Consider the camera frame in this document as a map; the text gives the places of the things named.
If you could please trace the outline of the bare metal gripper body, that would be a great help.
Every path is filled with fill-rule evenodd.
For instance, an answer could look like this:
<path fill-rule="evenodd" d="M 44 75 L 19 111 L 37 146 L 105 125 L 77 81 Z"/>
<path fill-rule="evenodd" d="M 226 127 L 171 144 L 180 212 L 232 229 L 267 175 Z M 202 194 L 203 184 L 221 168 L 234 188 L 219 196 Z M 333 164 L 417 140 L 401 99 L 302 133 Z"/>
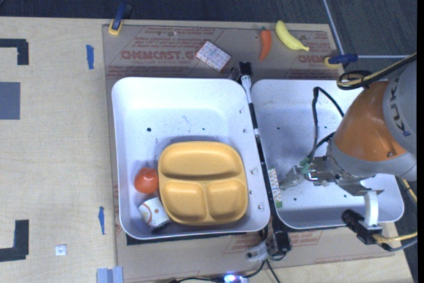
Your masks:
<path fill-rule="evenodd" d="M 338 167 L 330 156 L 314 157 L 307 164 L 303 176 L 315 186 L 327 186 L 328 183 L 337 183 L 342 178 Z"/>

